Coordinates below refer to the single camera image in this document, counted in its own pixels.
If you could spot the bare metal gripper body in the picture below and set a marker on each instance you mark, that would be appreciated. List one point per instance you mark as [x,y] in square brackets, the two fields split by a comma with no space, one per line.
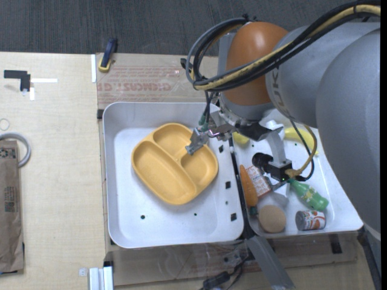
[223,126]

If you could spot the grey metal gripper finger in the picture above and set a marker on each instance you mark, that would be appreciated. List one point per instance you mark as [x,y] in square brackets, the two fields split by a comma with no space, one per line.
[193,140]
[202,141]

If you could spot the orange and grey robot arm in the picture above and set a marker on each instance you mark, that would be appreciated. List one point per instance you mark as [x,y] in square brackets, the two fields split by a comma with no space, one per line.
[332,107]

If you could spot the small yellow toy food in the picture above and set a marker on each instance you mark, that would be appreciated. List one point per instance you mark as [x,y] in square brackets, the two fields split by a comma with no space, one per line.
[241,138]

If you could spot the yellow divided plate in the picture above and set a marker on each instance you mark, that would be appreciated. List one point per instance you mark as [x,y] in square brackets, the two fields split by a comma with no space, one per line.
[163,168]

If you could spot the orange carrot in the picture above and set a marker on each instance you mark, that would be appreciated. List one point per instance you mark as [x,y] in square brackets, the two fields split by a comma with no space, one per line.
[249,189]

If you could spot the orange and white carton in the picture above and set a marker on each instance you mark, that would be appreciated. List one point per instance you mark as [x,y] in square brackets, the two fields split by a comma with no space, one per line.
[259,182]

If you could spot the brown cardboard board red print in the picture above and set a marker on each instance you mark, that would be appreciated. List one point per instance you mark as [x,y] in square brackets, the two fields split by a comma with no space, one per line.
[145,83]

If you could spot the yellow banana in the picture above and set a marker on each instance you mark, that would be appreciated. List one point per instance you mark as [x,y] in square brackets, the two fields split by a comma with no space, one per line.
[299,135]

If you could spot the white plastic tray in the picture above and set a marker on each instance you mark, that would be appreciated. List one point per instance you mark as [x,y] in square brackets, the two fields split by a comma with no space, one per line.
[169,222]
[338,210]

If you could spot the tan round biscuit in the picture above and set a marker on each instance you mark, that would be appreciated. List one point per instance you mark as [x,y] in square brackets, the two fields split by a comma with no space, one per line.
[272,219]

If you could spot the green bottle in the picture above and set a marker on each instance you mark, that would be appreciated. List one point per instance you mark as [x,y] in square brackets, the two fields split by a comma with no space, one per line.
[308,194]

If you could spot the white and orange can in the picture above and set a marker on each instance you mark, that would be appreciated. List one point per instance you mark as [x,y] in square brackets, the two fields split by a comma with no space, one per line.
[311,220]

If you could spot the brown paper bag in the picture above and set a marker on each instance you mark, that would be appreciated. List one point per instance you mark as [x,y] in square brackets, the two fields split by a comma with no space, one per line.
[10,207]

